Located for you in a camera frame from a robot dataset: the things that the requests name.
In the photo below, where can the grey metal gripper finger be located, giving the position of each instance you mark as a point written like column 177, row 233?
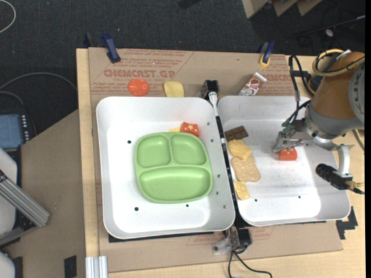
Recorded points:
column 290, row 145
column 277, row 145

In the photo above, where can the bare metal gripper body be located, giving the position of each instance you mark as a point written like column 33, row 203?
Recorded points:
column 301, row 133

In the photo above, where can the orange toy block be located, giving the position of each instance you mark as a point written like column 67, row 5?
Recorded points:
column 288, row 155

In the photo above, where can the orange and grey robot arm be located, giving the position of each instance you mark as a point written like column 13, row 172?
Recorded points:
column 333, row 97

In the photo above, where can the yellow ridged toy pastry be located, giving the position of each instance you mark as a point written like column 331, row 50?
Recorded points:
column 239, row 149

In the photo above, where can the tan toy bread slice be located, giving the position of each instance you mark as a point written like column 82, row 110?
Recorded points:
column 245, row 169

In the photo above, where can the brown chocolate bar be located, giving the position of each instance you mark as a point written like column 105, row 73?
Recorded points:
column 236, row 133

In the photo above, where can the white plastic tray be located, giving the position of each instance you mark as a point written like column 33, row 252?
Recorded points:
column 121, row 169
column 284, row 190

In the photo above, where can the thin black and white rod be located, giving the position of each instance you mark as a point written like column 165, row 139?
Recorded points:
column 222, row 138

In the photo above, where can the yellow cheese slice with holes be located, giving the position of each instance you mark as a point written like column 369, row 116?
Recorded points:
column 241, row 190

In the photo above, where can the white and brown packet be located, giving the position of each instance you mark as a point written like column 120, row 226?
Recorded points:
column 251, row 85

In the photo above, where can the red cube with yellow stars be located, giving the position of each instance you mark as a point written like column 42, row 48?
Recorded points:
column 189, row 128

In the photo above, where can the yellow cheese wedge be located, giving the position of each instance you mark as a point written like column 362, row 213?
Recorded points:
column 174, row 129

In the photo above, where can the green divided plate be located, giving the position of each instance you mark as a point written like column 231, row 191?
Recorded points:
column 174, row 169

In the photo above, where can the pale yellow toy slice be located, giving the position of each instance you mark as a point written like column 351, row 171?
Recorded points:
column 174, row 89

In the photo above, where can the orange round slice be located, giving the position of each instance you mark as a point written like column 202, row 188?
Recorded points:
column 138, row 87

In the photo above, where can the brown cardboard board, red print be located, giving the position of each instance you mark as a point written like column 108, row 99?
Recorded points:
column 139, row 68

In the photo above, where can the black cylinder on white bracket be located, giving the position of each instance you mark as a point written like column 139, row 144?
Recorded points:
column 330, row 174

